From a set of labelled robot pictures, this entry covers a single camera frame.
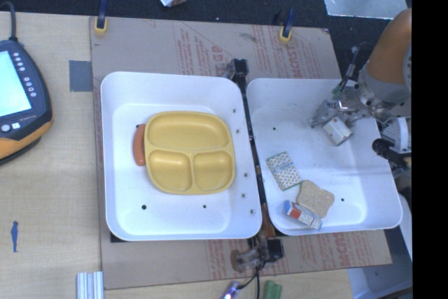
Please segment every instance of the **green object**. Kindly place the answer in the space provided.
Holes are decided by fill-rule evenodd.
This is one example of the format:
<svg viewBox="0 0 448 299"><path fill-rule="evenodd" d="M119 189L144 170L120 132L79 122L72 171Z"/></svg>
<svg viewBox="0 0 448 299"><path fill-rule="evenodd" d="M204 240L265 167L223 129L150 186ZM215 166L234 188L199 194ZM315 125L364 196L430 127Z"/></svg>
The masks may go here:
<svg viewBox="0 0 448 299"><path fill-rule="evenodd" d="M280 299L281 285L275 284L273 281L266 281L264 299Z"/></svg>
<svg viewBox="0 0 448 299"><path fill-rule="evenodd" d="M341 84L337 84L336 87L331 91L333 100L338 100L340 98L341 88Z"/></svg>

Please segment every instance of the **cardboard sheet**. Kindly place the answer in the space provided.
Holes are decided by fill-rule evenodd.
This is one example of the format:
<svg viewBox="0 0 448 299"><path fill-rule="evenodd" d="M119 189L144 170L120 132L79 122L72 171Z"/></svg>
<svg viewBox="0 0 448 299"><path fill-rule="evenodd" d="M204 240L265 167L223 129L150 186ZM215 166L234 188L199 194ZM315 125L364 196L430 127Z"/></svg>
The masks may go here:
<svg viewBox="0 0 448 299"><path fill-rule="evenodd" d="M293 28L278 41L279 27L171 20L109 18L105 33L90 19L101 259L105 289L250 277L232 269L239 240L123 242L111 236L105 216L100 85L113 71L222 76L231 59L248 60L254 78L340 78L329 33ZM285 256L261 275L288 274L391 263L382 230L281 237Z"/></svg>

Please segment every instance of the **white tray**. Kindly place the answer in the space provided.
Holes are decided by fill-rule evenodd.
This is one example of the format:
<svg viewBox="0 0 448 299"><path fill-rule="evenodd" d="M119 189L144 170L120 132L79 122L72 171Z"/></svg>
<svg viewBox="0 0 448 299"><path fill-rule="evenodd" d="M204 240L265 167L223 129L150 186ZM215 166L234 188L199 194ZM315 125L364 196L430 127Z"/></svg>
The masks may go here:
<svg viewBox="0 0 448 299"><path fill-rule="evenodd" d="M353 136L336 146L322 128L307 119L339 80L255 79L247 88L251 123L260 160L269 217L286 235L386 229L397 226L402 207L388 162L372 150L379 138L373 118L359 120ZM281 191L266 159L287 151L303 179L335 195L320 230L285 215L284 202L295 201L299 186Z"/></svg>
<svg viewBox="0 0 448 299"><path fill-rule="evenodd" d="M242 239L261 227L256 173L241 92L226 78L115 72L101 83L106 221L127 241ZM235 180L207 195L158 190L135 164L136 125L163 111L213 113L229 127Z"/></svg>

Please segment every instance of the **cable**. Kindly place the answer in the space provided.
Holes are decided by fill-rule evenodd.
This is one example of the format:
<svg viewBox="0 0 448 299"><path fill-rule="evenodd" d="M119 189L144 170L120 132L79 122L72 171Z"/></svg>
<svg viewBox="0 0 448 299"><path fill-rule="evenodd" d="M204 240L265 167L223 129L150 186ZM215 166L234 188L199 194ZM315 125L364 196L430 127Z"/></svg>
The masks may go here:
<svg viewBox="0 0 448 299"><path fill-rule="evenodd" d="M4 6L9 7L9 11L11 13L11 36L9 37L9 40L12 41L18 41L17 37L15 36L15 9L13 3L10 1L5 1L0 5L0 9Z"/></svg>
<svg viewBox="0 0 448 299"><path fill-rule="evenodd" d="M262 270L265 266L266 262L255 267L255 273L245 284L242 284L237 287L238 290L242 290L246 288L255 278L257 279L257 299L260 297L260 270Z"/></svg>
<svg viewBox="0 0 448 299"><path fill-rule="evenodd" d="M361 44L359 44L359 46L354 46L351 51L353 53L353 57L351 58L351 62L349 64L349 67L347 69L347 71L345 72L344 77L342 78L342 80L337 84L336 88L334 88L332 90L333 93L333 99L338 99L338 97L340 96L340 93L342 91L344 91L345 89L345 85L349 82L349 80L351 78L353 78L353 74L355 72L356 69L356 61L358 58L358 54L361 50L361 48L363 46L372 46L373 44L368 43L368 42L362 42Z"/></svg>
<svg viewBox="0 0 448 299"><path fill-rule="evenodd" d="M408 179L412 179L412 176L410 174L408 174L404 168L402 167L397 167L397 169L404 175L406 176Z"/></svg>

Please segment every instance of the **bread slice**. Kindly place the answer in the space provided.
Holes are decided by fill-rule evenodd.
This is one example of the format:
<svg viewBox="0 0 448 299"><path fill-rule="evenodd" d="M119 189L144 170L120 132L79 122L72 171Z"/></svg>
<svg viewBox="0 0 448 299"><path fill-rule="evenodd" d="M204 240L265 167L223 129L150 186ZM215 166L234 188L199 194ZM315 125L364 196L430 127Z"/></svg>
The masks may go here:
<svg viewBox="0 0 448 299"><path fill-rule="evenodd" d="M320 188L307 179L300 184L300 192L296 199L299 205L318 214L321 218L327 215L334 201L335 196L331 192Z"/></svg>

